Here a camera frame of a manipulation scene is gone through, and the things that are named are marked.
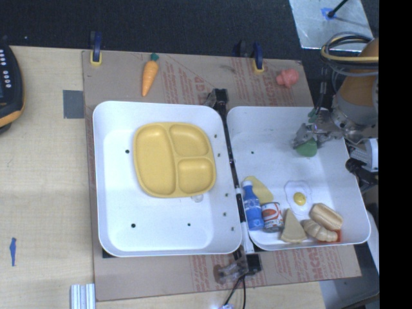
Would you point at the orange carrot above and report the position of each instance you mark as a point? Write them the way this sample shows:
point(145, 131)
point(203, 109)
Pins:
point(150, 74)

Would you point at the white plastic tray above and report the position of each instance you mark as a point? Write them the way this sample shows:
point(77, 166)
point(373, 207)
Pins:
point(273, 159)
point(161, 224)

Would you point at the yellow flat toy food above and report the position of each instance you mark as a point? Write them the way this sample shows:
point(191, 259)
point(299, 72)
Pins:
point(264, 190)

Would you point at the brown cardboard board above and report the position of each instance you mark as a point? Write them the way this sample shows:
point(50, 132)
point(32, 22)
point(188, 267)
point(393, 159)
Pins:
point(193, 76)

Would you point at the yellow divided plate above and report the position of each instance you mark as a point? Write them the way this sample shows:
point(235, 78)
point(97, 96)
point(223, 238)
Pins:
point(157, 159)

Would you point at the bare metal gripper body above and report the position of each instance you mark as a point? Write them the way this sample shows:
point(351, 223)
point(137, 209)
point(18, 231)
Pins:
point(338, 127)

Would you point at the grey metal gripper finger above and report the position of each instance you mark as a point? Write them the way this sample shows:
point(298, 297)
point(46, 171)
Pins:
point(323, 137)
point(302, 135)

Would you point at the yellow cheese wedge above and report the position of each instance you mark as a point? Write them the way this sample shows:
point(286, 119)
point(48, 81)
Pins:
point(292, 228)

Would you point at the tan hot dog bun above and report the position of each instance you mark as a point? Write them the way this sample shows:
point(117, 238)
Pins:
point(325, 216)

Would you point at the green toy food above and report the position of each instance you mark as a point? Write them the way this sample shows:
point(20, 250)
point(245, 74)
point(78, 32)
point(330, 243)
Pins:
point(307, 149)

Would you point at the tan croissant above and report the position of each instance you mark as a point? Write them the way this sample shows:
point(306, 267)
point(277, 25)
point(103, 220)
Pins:
point(320, 232)

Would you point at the white fried egg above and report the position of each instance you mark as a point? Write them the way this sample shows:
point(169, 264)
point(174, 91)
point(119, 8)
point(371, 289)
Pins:
point(299, 198)

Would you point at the red and white can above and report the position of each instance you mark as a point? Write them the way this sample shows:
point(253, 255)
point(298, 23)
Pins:
point(272, 217)

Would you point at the small clear plastic piece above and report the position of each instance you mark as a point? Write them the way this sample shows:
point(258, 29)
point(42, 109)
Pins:
point(197, 199)

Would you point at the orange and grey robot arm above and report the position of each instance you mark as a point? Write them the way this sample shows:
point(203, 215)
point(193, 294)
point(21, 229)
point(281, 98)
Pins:
point(359, 85)

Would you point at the thin black and white rod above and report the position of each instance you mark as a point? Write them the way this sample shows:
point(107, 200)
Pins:
point(239, 201)

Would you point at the blue bottle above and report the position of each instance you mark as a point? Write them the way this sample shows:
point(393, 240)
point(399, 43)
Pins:
point(253, 208)

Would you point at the black cylinder on white bracket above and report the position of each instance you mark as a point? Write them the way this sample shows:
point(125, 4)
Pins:
point(365, 154)

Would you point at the pink toy food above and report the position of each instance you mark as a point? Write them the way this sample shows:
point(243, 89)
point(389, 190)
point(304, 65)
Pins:
point(287, 77)

